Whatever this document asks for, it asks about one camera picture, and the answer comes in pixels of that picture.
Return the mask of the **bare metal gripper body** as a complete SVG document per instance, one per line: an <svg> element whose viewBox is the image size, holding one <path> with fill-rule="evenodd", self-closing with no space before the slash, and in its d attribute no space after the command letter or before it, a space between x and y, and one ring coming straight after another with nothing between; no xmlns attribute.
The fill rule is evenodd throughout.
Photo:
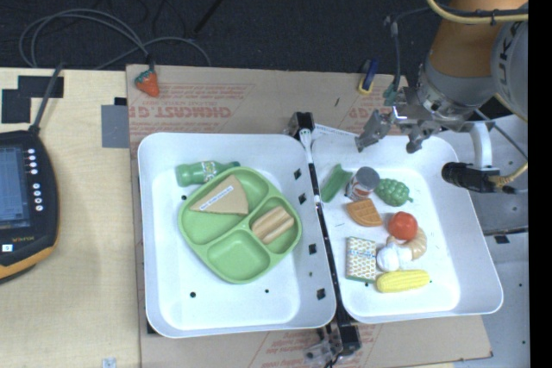
<svg viewBox="0 0 552 368"><path fill-rule="evenodd" d="M435 134L456 130L471 115L471 107L429 87L403 87L395 97L392 118L403 134Z"/></svg>

